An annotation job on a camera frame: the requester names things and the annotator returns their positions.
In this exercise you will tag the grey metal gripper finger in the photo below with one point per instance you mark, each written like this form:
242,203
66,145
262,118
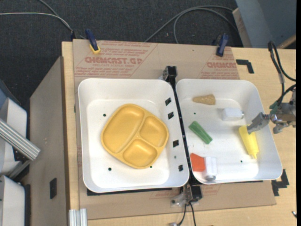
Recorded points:
258,122
278,129

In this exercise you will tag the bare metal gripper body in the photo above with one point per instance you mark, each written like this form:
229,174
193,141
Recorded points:
285,113

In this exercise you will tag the yellow squeeze bottle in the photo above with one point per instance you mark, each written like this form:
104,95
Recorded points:
249,140

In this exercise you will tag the small white carton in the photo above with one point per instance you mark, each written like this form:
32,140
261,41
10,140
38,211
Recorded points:
230,114

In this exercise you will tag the white plastic tray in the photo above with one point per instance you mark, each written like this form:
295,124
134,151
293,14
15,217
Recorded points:
225,147
131,88

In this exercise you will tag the tan toy cone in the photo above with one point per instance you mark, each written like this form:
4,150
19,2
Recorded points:
205,99

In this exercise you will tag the green oblong toy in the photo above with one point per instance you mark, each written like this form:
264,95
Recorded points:
200,132

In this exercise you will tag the orange carton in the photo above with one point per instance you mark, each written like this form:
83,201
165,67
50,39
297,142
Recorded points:
197,162

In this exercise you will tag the thin black rod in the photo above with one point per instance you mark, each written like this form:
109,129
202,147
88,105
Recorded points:
181,123

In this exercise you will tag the yellow divided plate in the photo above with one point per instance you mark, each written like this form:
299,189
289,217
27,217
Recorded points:
131,131

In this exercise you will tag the brown cardboard board red print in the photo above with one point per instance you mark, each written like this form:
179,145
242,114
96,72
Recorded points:
145,60

